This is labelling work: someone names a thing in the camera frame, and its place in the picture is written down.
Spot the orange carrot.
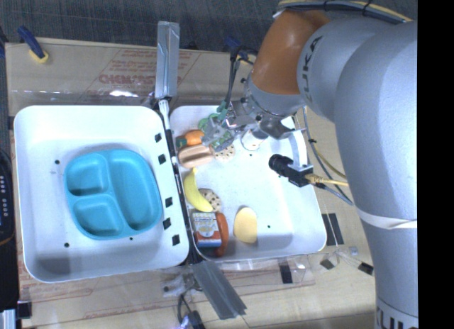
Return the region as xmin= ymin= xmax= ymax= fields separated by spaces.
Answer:
xmin=175 ymin=129 xmax=205 ymax=147

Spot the blue divided plate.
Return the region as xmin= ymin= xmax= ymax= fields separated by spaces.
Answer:
xmin=64 ymin=148 xmax=163 ymax=241

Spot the pale yellow oval slice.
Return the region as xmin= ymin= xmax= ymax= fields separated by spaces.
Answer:
xmin=233 ymin=206 xmax=258 ymax=245

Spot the yellow banana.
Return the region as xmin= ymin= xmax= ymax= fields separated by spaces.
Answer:
xmin=182 ymin=167 xmax=214 ymax=213

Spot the orange and white carton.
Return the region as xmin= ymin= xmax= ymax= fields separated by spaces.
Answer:
xmin=192 ymin=211 xmax=223 ymax=249

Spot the tan hot dog bun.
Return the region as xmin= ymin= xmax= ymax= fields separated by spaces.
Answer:
xmin=177 ymin=144 xmax=216 ymax=169

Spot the black cylinder on white bracket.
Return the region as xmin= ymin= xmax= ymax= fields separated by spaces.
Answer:
xmin=268 ymin=128 xmax=315 ymax=189

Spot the beige chocolate chip biscuit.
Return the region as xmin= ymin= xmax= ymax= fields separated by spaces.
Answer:
xmin=214 ymin=143 xmax=236 ymax=163
xmin=198 ymin=188 xmax=223 ymax=213

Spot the white plastic tray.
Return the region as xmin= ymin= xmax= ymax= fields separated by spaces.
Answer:
xmin=13 ymin=104 xmax=190 ymax=284
xmin=169 ymin=104 xmax=328 ymax=263

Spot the red-orange sausage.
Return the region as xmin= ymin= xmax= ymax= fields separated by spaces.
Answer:
xmin=211 ymin=211 xmax=230 ymax=258

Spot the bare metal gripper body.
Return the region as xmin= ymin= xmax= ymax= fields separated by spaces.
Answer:
xmin=224 ymin=99 xmax=296 ymax=141

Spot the brown cardboard board red print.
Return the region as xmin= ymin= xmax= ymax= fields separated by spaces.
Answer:
xmin=5 ymin=36 xmax=377 ymax=329

